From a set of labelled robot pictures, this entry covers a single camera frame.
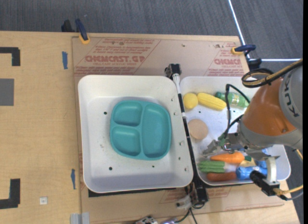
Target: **gray square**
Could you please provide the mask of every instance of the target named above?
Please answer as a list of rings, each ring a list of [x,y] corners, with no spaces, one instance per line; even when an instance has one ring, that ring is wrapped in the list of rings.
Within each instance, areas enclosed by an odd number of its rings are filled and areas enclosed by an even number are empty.
[[[14,79],[0,79],[0,106],[14,106]]]

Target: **wooden table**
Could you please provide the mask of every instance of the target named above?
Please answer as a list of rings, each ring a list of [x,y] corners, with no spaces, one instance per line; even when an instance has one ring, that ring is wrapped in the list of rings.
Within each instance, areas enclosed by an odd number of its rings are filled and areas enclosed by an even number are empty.
[[[89,35],[90,38],[129,37]],[[0,223],[68,224],[72,213],[82,213],[72,58],[72,37],[77,36],[78,33],[0,31],[0,47],[17,47],[21,58],[20,66],[12,66],[12,55],[0,53],[0,79],[14,79],[13,105],[0,106],[0,199],[9,199],[10,180],[20,179],[20,203],[17,208],[0,209]],[[213,38],[233,40],[239,45],[236,37]],[[67,69],[63,52],[67,56]],[[282,189],[287,188],[285,181],[281,184]],[[292,201],[278,207],[198,213],[195,211],[198,223],[299,223]],[[192,217],[183,223],[193,223]]]

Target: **teal bowl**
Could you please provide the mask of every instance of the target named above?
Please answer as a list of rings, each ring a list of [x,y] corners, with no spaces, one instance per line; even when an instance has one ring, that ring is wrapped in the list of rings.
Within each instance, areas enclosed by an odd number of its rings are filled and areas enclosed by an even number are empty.
[[[122,156],[159,160],[170,149],[170,115],[164,107],[155,103],[121,101],[111,114],[110,142]]]

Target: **green bottle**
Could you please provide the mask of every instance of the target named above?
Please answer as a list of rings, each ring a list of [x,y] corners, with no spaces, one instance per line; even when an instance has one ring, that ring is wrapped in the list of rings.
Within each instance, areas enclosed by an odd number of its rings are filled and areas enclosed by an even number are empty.
[[[225,99],[225,93],[222,92],[216,92],[215,97],[221,99],[221,100],[226,100]],[[237,93],[232,93],[229,92],[228,94],[228,101],[229,104],[232,106],[239,106],[239,107],[248,107],[249,103],[246,101],[246,99]]]

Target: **gray floor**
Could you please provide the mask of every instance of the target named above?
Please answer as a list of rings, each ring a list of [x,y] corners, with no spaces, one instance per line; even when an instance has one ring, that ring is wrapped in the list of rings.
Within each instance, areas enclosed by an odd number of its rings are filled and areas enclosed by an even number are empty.
[[[251,58],[277,71],[303,57],[304,0],[0,0],[0,30],[60,32],[80,18],[88,32],[239,36],[255,44]],[[287,148],[289,187],[303,182],[303,167]],[[294,203],[304,223],[303,196]]]

